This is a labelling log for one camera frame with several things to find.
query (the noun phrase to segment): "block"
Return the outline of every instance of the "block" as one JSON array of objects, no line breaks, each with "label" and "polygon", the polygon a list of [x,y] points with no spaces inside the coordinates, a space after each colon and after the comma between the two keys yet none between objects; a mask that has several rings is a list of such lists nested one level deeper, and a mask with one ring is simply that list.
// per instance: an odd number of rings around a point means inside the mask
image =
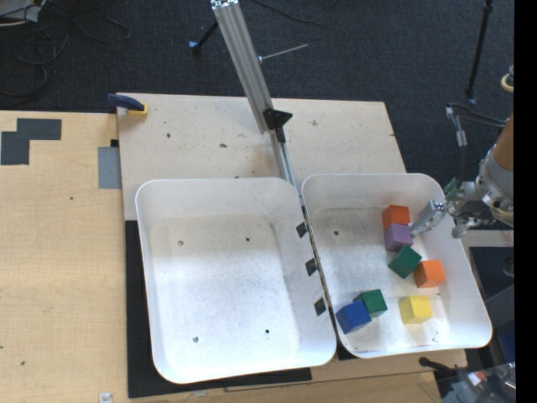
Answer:
[{"label": "block", "polygon": [[432,288],[446,280],[444,267],[439,259],[421,261],[414,269],[414,279],[418,288]]},{"label": "block", "polygon": [[389,205],[383,210],[382,217],[384,230],[391,224],[410,224],[410,211],[406,206]]},{"label": "block", "polygon": [[399,302],[405,324],[421,324],[433,317],[428,296],[407,296]]},{"label": "block", "polygon": [[413,243],[408,225],[390,224],[384,231],[384,247],[387,251],[399,252],[403,246],[412,246]]},{"label": "block", "polygon": [[354,332],[371,321],[368,309],[361,300],[342,307],[337,312],[336,318],[344,334]]},{"label": "block", "polygon": [[421,255],[414,251],[409,245],[405,245],[388,264],[388,267],[401,278],[405,279],[414,271],[420,263],[421,258]]},{"label": "block", "polygon": [[383,292],[379,289],[364,291],[362,294],[354,297],[353,301],[363,301],[364,306],[368,310],[371,318],[378,317],[388,310],[386,301],[384,300]]}]

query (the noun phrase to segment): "black stand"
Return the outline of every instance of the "black stand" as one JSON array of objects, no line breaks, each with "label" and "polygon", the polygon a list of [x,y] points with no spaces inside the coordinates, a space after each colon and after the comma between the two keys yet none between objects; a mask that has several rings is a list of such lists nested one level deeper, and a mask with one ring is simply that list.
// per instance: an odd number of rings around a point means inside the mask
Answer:
[{"label": "black stand", "polygon": [[466,89],[466,94],[468,100],[471,104],[476,104],[476,99],[474,97],[473,84],[476,81],[477,67],[479,66],[479,60],[481,58],[481,50],[483,47],[483,41],[485,39],[485,31],[487,30],[487,21],[488,15],[493,11],[493,0],[486,0],[485,6],[483,7],[483,18],[481,22],[481,30],[479,32],[479,39],[477,41],[477,50],[476,55],[473,61],[472,73],[470,75],[470,81]]},{"label": "black stand", "polygon": [[211,37],[211,34],[218,28],[218,22],[215,22],[201,38],[199,42],[189,42],[190,49],[193,55],[198,55],[201,52],[201,46]]}]

